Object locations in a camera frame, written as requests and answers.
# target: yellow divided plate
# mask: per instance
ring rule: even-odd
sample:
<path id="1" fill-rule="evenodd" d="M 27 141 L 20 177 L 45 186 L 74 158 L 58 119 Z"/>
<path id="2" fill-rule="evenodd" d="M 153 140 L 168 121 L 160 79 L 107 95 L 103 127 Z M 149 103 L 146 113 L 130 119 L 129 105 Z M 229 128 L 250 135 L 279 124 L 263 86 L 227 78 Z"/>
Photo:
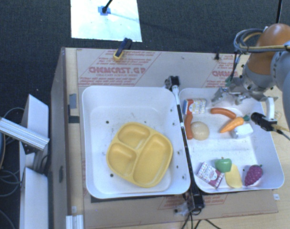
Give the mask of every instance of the yellow divided plate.
<path id="1" fill-rule="evenodd" d="M 171 142 L 156 130 L 129 122 L 118 130 L 107 151 L 109 168 L 140 187 L 154 187 L 173 156 Z"/>

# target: round bread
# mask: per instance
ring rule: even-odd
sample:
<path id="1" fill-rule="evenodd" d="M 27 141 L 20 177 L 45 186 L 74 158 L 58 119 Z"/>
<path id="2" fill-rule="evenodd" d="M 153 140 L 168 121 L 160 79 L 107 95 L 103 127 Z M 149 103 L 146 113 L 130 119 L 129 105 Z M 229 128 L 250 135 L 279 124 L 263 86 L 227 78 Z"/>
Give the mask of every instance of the round bread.
<path id="1" fill-rule="evenodd" d="M 191 124 L 193 138 L 196 140 L 205 140 L 210 134 L 210 130 L 206 124 L 201 121 L 196 121 Z"/>

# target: orange carrot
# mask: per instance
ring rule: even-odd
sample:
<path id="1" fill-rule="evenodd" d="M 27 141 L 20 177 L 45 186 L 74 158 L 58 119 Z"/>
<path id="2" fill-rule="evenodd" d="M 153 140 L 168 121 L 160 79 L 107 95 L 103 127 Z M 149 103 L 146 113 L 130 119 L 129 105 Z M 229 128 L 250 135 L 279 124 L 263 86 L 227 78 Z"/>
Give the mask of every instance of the orange carrot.
<path id="1" fill-rule="evenodd" d="M 187 114 L 184 121 L 185 133 L 188 140 L 193 138 L 193 132 L 191 128 L 192 119 L 193 119 L 193 115 Z"/>
<path id="2" fill-rule="evenodd" d="M 236 117 L 235 119 L 228 122 L 221 130 L 220 133 L 232 131 L 236 126 L 244 124 L 244 119 L 242 117 Z"/>
<path id="3" fill-rule="evenodd" d="M 222 114 L 231 119 L 236 118 L 236 114 L 234 112 L 224 108 L 211 108 L 211 114 Z"/>

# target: dark floor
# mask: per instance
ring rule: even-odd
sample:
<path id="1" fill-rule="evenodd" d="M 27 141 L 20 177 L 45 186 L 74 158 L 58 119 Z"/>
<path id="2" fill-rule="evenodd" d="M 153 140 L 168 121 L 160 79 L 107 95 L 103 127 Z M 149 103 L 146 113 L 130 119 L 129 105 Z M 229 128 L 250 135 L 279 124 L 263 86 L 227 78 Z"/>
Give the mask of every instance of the dark floor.
<path id="1" fill-rule="evenodd" d="M 137 0 L 143 42 L 134 50 L 233 53 L 236 33 L 275 23 L 279 0 Z M 280 22 L 290 25 L 290 0 Z M 119 42 L 71 38 L 70 0 L 0 0 L 0 115 L 24 107 L 28 94 L 50 104 L 60 48 L 115 49 Z M 15 171 L 17 145 L 4 167 Z M 20 194 L 0 198 L 0 209 L 19 224 Z M 0 214 L 0 228 L 9 224 Z"/>

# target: black pole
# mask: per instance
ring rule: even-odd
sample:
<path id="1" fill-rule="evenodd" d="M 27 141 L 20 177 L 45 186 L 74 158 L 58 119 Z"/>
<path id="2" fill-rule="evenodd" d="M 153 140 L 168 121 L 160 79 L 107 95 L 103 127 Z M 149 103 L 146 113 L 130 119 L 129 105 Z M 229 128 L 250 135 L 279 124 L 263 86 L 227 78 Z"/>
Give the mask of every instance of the black pole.
<path id="1" fill-rule="evenodd" d="M 279 23 L 280 21 L 280 11 L 282 9 L 282 1 L 283 0 L 279 0 L 279 6 L 278 6 L 278 13 L 277 13 L 277 20 L 276 20 L 276 23 Z"/>
<path id="2" fill-rule="evenodd" d="M 109 0 L 108 3 L 107 3 L 107 5 L 102 8 L 102 12 L 103 13 L 106 13 L 107 12 L 107 8 L 109 7 L 109 5 L 110 5 L 111 2 L 112 2 L 112 0 Z"/>

